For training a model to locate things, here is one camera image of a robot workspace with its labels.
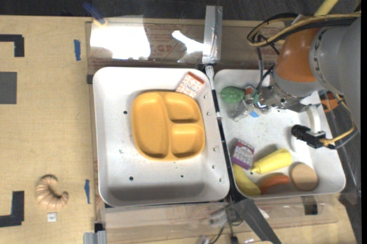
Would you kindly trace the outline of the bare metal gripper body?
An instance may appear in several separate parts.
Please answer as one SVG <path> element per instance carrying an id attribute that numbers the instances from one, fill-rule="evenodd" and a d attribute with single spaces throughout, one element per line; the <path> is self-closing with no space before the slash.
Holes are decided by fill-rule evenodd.
<path id="1" fill-rule="evenodd" d="M 253 97 L 252 104 L 261 111 L 275 108 L 301 113 L 313 106 L 318 108 L 321 105 L 321 101 L 316 91 L 308 96 L 295 97 L 284 93 L 278 86 L 273 84 L 262 87 Z"/>

